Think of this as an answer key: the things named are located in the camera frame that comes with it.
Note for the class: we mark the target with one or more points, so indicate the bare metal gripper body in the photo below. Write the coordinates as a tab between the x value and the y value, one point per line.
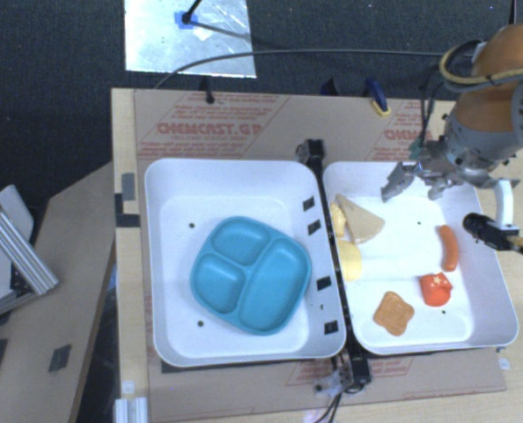
439	161

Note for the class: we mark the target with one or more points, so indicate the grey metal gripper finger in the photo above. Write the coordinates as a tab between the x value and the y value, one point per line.
437	188
398	181

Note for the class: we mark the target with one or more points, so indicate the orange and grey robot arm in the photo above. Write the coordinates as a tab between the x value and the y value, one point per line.
490	104

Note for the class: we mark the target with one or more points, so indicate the beige pizza slice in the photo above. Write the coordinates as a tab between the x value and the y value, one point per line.
362	225

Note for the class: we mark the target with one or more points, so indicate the orange sausage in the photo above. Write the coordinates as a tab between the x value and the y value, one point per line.
449	247

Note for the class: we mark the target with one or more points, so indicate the white plastic tray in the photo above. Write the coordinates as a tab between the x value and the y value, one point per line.
411	258
226	183

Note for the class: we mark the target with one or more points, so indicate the thin black rod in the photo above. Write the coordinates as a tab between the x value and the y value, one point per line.
332	236

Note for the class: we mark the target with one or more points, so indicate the pale yellow round toy food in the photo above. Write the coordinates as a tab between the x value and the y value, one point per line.
350	260

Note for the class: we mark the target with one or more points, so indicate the red toy with yellow star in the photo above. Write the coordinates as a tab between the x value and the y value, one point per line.
436	290

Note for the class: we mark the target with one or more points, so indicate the brown toast slice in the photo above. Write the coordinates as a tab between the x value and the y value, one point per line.
393	313

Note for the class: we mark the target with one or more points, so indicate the brown cardboard board red print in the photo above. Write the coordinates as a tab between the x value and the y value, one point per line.
252	126

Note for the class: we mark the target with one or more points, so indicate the blue divided plate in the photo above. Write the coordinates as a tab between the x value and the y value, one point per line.
250	276

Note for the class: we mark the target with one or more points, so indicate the black cylinder on white bracket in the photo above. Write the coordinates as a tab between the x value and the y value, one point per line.
490	229

